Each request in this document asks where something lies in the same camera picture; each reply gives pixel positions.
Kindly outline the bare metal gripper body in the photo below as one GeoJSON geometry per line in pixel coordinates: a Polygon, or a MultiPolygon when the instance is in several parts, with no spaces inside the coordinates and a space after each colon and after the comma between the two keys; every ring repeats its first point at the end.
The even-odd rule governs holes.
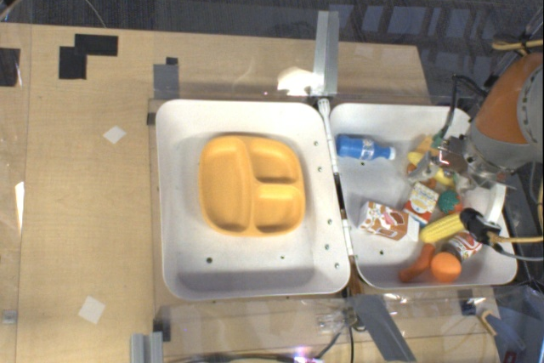
{"type": "Polygon", "coordinates": [[[505,184],[514,173],[513,169],[492,163],[484,157],[468,136],[449,137],[448,140],[450,166],[441,167],[468,179],[472,185],[490,189],[496,184],[505,184]]]}

